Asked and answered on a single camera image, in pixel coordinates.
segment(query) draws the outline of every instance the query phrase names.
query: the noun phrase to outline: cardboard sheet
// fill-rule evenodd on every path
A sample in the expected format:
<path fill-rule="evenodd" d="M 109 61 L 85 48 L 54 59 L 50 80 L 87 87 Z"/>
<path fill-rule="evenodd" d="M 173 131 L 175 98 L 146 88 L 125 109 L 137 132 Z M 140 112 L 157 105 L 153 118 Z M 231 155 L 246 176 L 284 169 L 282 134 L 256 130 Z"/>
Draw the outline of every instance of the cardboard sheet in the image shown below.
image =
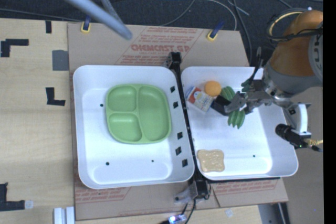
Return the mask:
<path fill-rule="evenodd" d="M 206 36 L 210 29 L 130 25 L 133 38 L 124 40 L 102 24 L 92 24 L 88 34 L 83 34 L 80 26 L 81 23 L 68 23 L 76 219 L 181 212 L 184 205 L 175 204 L 173 198 L 188 186 L 187 182 L 106 190 L 89 189 L 81 183 L 76 165 L 72 76 L 83 65 L 164 66 L 170 51 L 181 52 L 182 70 L 189 66 L 248 66 L 240 33 L 221 30 L 214 41 L 209 41 Z M 196 209 L 287 200 L 282 179 L 226 182 L 212 184 L 210 199 L 197 204 Z"/>

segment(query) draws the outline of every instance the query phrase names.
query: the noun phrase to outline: white bracket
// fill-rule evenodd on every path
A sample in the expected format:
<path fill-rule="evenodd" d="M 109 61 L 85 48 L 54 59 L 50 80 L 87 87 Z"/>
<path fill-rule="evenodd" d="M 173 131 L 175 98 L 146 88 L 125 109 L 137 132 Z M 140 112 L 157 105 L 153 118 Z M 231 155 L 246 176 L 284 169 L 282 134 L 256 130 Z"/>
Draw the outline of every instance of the white bracket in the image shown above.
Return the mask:
<path fill-rule="evenodd" d="M 54 208 L 53 224 L 75 224 L 74 207 Z"/>
<path fill-rule="evenodd" d="M 308 132 L 308 112 L 309 104 L 297 103 L 293 104 L 290 108 L 284 109 L 286 119 L 294 128 L 294 132 L 299 135 L 311 135 Z"/>

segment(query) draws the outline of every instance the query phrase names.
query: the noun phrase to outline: orange ball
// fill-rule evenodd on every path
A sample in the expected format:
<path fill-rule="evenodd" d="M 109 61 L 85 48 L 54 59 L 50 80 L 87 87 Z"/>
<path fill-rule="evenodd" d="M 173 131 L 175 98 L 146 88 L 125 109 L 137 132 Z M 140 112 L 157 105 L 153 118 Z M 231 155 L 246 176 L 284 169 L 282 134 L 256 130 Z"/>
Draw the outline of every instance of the orange ball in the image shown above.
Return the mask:
<path fill-rule="evenodd" d="M 218 96 L 222 90 L 222 86 L 219 84 L 219 82 L 211 80 L 205 83 L 204 91 L 206 94 L 210 96 Z"/>

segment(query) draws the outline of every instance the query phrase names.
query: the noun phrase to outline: green plate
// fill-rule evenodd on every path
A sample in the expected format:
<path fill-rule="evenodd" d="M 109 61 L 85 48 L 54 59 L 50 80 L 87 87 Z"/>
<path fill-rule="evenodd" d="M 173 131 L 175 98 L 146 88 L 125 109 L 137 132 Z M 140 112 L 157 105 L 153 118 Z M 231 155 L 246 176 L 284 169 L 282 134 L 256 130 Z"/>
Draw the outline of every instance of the green plate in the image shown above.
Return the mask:
<path fill-rule="evenodd" d="M 171 132 L 170 109 L 165 93 L 147 84 L 123 84 L 106 95 L 110 134 L 119 142 L 156 143 Z"/>

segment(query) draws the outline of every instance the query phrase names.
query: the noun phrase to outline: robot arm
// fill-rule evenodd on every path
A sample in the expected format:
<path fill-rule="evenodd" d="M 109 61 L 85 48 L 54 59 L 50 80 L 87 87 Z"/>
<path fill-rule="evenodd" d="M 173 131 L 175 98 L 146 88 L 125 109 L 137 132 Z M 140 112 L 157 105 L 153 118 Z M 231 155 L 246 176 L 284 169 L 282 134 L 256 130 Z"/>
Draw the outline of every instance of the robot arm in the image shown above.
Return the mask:
<path fill-rule="evenodd" d="M 287 15 L 299 14 L 288 26 L 283 36 L 274 37 L 274 25 Z M 295 148 L 310 147 L 319 150 L 323 141 L 310 139 L 308 132 L 307 107 L 293 103 L 291 98 L 311 87 L 322 87 L 323 66 L 323 13 L 317 10 L 289 10 L 276 17 L 269 27 L 268 37 L 278 45 L 266 63 L 261 80 L 252 76 L 242 83 L 242 93 L 237 92 L 228 101 L 223 96 L 216 98 L 213 109 L 223 115 L 243 109 L 249 114 L 254 108 L 276 104 L 284 109 L 290 126 L 279 124 L 276 133 L 289 141 Z"/>

